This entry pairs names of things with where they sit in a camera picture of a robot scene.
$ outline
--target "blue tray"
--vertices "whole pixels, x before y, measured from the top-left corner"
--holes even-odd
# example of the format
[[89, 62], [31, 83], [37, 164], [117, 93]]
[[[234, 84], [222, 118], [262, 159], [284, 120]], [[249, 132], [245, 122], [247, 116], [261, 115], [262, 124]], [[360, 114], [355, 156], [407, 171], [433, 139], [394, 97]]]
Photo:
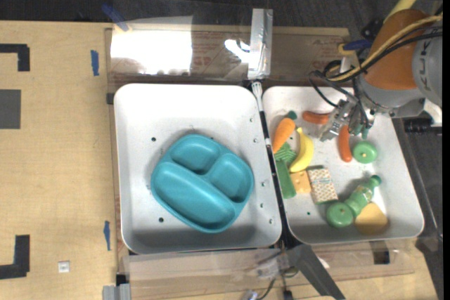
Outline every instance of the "blue tray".
[[171, 214], [204, 233], [220, 233], [238, 218], [253, 190], [251, 168], [218, 142], [190, 134], [158, 162], [150, 187]]

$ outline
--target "banana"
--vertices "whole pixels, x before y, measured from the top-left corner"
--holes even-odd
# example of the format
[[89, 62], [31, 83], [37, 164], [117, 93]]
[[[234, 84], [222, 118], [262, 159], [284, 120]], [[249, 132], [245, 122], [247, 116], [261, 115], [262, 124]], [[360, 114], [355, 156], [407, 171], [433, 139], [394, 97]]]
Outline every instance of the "banana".
[[314, 154], [312, 139], [303, 133], [302, 128], [297, 128], [297, 132], [300, 135], [300, 151], [297, 158], [290, 165], [289, 171], [291, 173], [305, 170], [311, 163]]

